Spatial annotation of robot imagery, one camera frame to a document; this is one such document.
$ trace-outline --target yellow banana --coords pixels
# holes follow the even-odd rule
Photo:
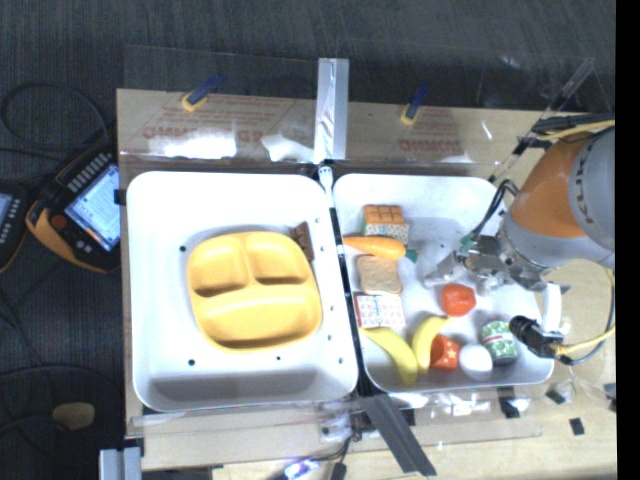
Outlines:
[[[431,342],[450,319],[450,317],[446,316],[430,316],[418,326],[411,340],[411,348],[418,361],[420,373],[426,373],[429,370],[431,365]]]
[[[418,377],[418,362],[404,338],[388,327],[360,330],[393,359],[402,383],[408,387],[413,386]]]

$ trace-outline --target egg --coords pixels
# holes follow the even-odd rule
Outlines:
[[[478,343],[470,343],[460,349],[458,364],[466,375],[479,381],[489,380],[493,370],[491,354]]]

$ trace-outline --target blue and yellow clip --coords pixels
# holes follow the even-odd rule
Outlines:
[[[182,97],[182,106],[185,110],[193,112],[204,105],[207,101],[207,95],[218,89],[223,81],[224,75],[215,74],[210,76],[193,91]]]
[[[427,89],[429,88],[428,84],[424,83],[420,87],[416,89],[416,92],[413,94],[413,98],[411,101],[405,105],[402,109],[402,115],[400,116],[400,120],[404,124],[413,124],[418,117],[418,111],[420,110],[420,105],[422,105],[422,101],[424,97],[427,95]]]

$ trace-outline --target orange and black device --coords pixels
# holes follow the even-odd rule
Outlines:
[[[96,144],[68,159],[29,209],[27,228],[48,249],[80,267],[107,273],[120,265],[119,171],[114,151]]]
[[[29,203],[28,193],[21,185],[0,181],[0,273],[9,267],[20,249]]]

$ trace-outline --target green soda can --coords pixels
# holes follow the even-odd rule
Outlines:
[[[501,366],[513,363],[518,358],[518,350],[509,322],[494,320],[480,329],[480,340],[491,354],[493,364]]]

